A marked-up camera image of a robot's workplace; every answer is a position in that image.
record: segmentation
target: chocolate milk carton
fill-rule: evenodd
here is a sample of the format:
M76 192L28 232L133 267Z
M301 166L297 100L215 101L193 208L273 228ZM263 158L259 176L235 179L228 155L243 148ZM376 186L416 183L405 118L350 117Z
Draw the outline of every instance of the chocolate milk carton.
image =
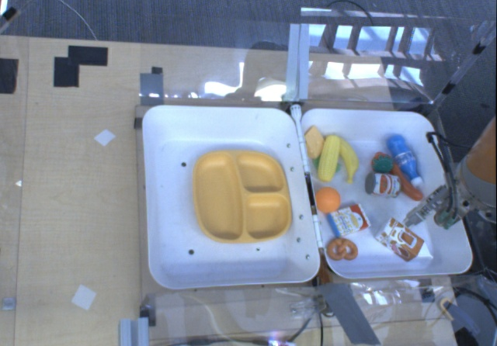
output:
M389 219L376 239L405 261L411 261L418 256L425 243L420 236L394 218Z

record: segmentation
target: pretzel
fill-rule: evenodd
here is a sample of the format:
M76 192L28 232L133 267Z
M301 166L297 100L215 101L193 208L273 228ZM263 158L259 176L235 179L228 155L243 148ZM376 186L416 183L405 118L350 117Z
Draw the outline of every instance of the pretzel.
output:
M328 244L326 253L333 261L341 261L342 259L352 261L357 258L359 252L357 246L351 240L336 238Z

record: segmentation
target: white plastic tray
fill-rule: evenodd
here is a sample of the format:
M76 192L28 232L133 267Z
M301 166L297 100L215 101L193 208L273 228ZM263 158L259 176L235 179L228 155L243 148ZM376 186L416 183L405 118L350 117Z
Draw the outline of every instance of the white plastic tray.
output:
M424 180L422 191L430 194L444 183L443 169L426 140L426 132L433 131L430 122L411 112L381 112L366 110L312 109L305 113L302 128L305 132L315 125L324 135L335 133L352 145L360 159L360 168L353 184L345 182L346 169L340 169L328 184L320 182L313 168L313 184L317 192L329 185L336 188L342 205L359 202L371 222L371 227L347 236L359 248L359 256L353 261L333 261L328 264L338 275L348 279L371 279L385 277L409 277L418 275L448 275L465 272L472 262L472 253L462 222L444 230L433 218L414 226L412 230L425 240L420 255L410 262L403 261L392 251L374 239L390 216L403 220L405 214L418 203L406 195L395 199L368 195L364 191L364 179L371 171L370 161L377 151L389 153L386 139L400 133L408 141L418 158L418 170ZM320 215L321 231L325 246L333 238L326 218Z
M171 289L305 282L319 254L293 120L277 109L156 106L143 122L148 264ZM292 224L275 240L226 244L207 237L193 206L193 167L209 151L248 149L281 164Z

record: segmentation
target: yellow corn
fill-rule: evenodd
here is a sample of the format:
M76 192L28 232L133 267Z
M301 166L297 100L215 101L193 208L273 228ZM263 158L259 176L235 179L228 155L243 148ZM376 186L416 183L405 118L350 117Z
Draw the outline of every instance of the yellow corn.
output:
M336 165L339 162L340 138L329 135L319 158L318 178L323 182L330 182L335 175Z

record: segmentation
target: yellow divided plate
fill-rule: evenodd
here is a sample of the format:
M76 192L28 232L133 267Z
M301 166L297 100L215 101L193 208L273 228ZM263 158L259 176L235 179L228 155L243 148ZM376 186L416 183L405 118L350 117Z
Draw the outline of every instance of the yellow divided plate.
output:
M223 243L252 243L284 234L291 223L280 164L256 151L213 151L193 170L193 201L202 231Z

